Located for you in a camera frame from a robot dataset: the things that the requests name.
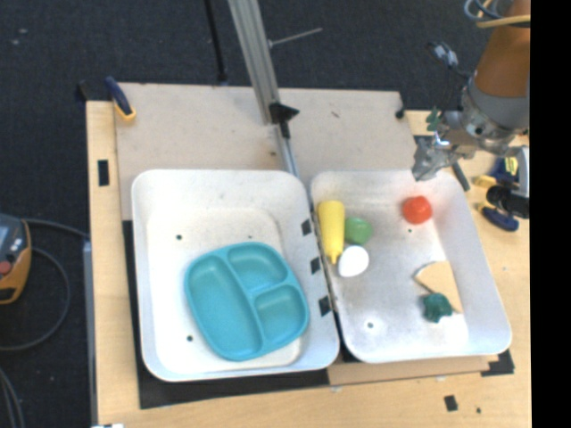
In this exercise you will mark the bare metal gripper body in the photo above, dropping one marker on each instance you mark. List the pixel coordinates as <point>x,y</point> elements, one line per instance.
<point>479,134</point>

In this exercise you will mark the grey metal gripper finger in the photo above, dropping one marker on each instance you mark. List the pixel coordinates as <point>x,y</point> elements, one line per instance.
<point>437,163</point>
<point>420,165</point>

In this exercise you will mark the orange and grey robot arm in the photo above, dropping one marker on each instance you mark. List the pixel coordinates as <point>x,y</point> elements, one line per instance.
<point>504,60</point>

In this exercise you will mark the red tomato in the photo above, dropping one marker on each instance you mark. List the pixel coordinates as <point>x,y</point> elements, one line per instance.
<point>417,210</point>

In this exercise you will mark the green apple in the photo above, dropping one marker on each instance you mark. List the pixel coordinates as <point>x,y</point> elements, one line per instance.
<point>358,231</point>

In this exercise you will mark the white plastic tray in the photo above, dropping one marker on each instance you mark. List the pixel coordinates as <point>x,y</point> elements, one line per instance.
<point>169,203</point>
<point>392,257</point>

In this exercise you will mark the yellow bottle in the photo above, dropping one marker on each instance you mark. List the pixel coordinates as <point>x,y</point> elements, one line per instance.
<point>331,225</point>

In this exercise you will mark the tan pizza slice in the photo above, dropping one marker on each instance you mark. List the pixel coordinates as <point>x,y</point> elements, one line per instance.
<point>439,279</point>

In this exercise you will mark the white egg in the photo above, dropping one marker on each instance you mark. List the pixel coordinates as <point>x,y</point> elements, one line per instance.
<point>353,261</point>

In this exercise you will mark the thin black and white rod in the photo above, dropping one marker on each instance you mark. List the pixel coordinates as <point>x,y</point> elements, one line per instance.
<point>289,152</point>

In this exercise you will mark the green broccoli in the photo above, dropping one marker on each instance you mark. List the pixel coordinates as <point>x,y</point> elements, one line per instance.
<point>436,307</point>

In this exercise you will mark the black block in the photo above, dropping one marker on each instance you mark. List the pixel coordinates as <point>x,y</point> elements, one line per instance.
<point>281,112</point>

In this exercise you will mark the pale wood board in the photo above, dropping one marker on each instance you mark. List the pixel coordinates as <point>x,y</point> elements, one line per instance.
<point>201,127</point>

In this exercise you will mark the blue divided plate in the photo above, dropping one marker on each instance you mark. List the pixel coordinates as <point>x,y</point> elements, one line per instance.
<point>223,301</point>

